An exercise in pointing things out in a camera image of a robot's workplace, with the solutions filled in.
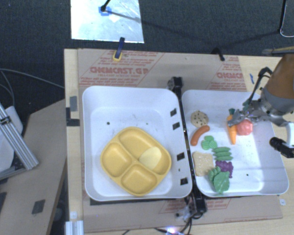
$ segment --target orange carrot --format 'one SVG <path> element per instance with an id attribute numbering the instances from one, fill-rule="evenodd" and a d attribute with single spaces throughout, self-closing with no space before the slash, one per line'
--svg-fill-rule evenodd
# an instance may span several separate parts
<path id="1" fill-rule="evenodd" d="M 232 118 L 233 118 L 233 115 L 230 115 L 226 118 L 226 120 L 229 121 Z M 227 126 L 227 130 L 229 132 L 229 135 L 230 135 L 231 142 L 232 142 L 232 144 L 235 144 L 236 143 L 236 134 L 237 134 L 236 125 L 229 127 L 226 123 L 226 126 Z"/>

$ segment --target toy hot dog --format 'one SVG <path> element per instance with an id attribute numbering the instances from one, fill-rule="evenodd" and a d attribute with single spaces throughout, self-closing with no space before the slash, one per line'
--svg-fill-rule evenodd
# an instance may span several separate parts
<path id="1" fill-rule="evenodd" d="M 202 134 L 208 132 L 209 130 L 210 130 L 210 127 L 208 125 L 204 125 L 204 126 L 200 127 L 198 130 L 196 130 L 195 133 L 192 136 L 191 145 L 192 146 L 197 145 L 200 136 Z"/>

